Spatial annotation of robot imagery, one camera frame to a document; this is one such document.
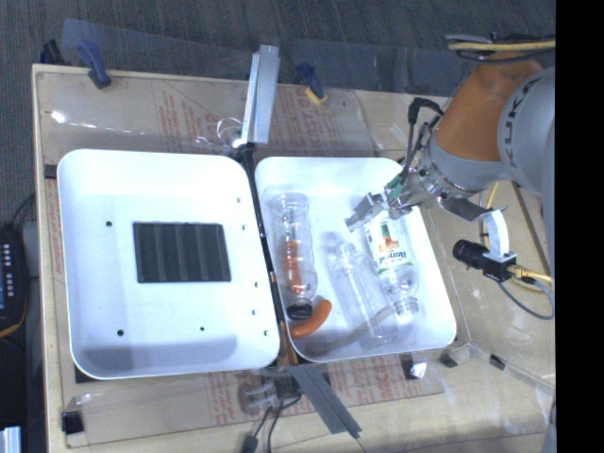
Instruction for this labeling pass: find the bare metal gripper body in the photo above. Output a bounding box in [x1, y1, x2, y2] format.
[382, 170, 453, 221]

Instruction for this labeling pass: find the white plastic tray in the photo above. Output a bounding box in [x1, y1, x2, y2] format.
[56, 147, 282, 380]
[253, 156, 459, 364]

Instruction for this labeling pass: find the clear bottle with printed label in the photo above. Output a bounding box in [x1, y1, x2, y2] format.
[362, 216, 422, 318]

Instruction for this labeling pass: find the clear bottle with black cap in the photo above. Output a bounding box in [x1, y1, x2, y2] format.
[268, 192, 319, 322]

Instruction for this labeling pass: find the clear plastic bottle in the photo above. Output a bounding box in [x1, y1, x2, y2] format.
[325, 233, 403, 349]

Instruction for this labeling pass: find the orange sausage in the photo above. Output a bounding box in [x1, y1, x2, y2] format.
[289, 298, 333, 340]

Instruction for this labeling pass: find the black ribbed rectangular panel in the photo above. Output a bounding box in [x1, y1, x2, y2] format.
[132, 222, 232, 284]

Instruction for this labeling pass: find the brown cardboard board red print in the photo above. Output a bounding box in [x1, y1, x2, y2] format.
[37, 71, 447, 447]

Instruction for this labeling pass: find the black cylinder on white bracket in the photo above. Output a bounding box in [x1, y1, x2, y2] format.
[451, 206, 519, 283]

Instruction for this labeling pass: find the black block with thin wires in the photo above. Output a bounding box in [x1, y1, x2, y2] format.
[271, 377, 303, 400]

